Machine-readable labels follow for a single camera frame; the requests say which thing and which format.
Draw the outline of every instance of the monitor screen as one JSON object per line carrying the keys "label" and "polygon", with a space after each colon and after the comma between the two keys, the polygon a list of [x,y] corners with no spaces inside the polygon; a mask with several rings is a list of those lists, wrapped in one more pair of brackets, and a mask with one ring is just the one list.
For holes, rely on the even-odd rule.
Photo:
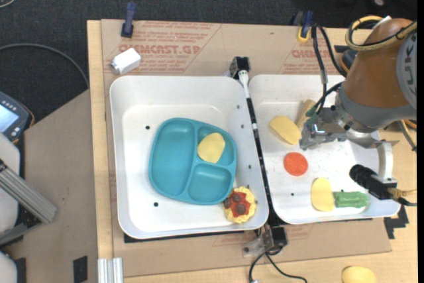
{"label": "monitor screen", "polygon": [[0,105],[0,133],[5,132],[19,116]]}

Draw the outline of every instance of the wooden table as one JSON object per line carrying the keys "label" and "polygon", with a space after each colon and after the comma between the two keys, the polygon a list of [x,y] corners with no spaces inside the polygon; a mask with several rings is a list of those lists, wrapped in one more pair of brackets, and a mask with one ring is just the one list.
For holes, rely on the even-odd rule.
{"label": "wooden table", "polygon": [[[95,172],[95,199],[97,219],[98,258],[112,259],[113,236],[111,226],[111,204],[109,188],[109,167],[107,156],[107,129],[105,122],[105,93],[103,83],[101,21],[87,22],[88,58],[91,95],[91,118],[93,129],[93,157]],[[384,131],[383,137],[399,139],[395,149],[394,175],[401,183],[401,189],[416,188],[416,155],[410,150],[401,133],[397,130]],[[392,252],[374,255],[346,256],[342,258],[325,258],[285,262],[280,268],[289,274],[300,275],[308,282],[341,282],[343,268],[352,265],[366,266],[372,269],[378,282],[417,282],[417,208],[406,207],[409,224],[406,228],[396,229],[396,239],[391,241]],[[142,282],[248,282],[248,266],[220,268],[139,276],[125,278],[127,283]],[[264,283],[296,282],[284,278],[271,264],[255,266],[253,277]]]}

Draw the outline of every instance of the blue clip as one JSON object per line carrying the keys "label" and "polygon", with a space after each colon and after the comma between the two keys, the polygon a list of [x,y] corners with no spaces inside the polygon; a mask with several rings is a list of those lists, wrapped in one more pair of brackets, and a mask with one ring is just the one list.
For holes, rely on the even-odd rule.
{"label": "blue clip", "polygon": [[307,11],[305,18],[303,20],[303,24],[302,27],[299,29],[299,32],[297,34],[297,39],[300,42],[307,42],[308,41],[308,36],[309,36],[309,29],[311,28],[311,24],[312,24],[312,11]]}
{"label": "blue clip", "polygon": [[131,38],[133,36],[133,20],[135,13],[135,3],[128,3],[127,13],[125,14],[125,23],[122,25],[121,36]]}

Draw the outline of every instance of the blue divided plate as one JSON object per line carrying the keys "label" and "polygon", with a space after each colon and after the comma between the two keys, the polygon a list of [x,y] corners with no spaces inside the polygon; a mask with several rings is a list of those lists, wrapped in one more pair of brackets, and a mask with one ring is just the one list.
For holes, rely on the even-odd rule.
{"label": "blue divided plate", "polygon": [[[220,133],[225,148],[218,163],[197,155],[197,146],[211,133]],[[186,118],[163,122],[150,152],[148,177],[160,194],[194,204],[213,205],[228,197],[235,178],[237,150],[224,130]]]}

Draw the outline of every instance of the toy tart with berries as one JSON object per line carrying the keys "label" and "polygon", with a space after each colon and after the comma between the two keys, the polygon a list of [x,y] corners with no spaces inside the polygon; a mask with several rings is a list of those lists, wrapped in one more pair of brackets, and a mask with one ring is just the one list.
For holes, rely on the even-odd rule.
{"label": "toy tart with berries", "polygon": [[227,219],[235,223],[247,221],[256,211],[254,195],[244,186],[233,189],[223,205]]}

